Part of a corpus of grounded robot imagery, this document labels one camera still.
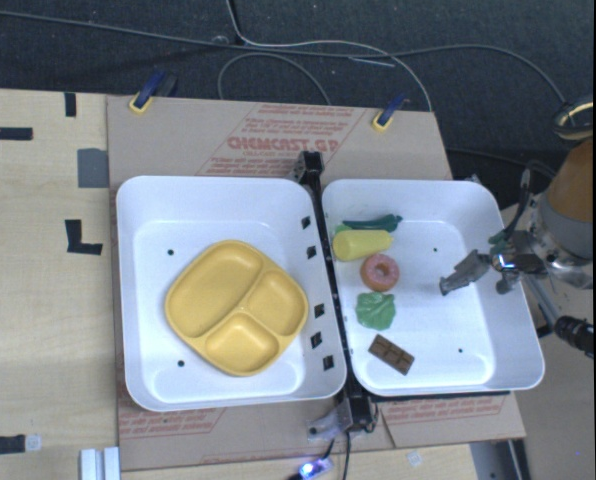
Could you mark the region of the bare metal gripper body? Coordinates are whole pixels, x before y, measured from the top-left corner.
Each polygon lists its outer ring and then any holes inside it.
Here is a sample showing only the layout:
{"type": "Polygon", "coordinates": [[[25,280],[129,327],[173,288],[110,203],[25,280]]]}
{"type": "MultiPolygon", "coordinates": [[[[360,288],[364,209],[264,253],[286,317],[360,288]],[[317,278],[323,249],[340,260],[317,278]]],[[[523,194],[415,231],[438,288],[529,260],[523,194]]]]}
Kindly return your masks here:
{"type": "Polygon", "coordinates": [[[517,268],[522,276],[553,277],[577,289],[592,289],[592,260],[571,252],[550,232],[500,231],[490,238],[490,256],[496,271],[517,268]]]}

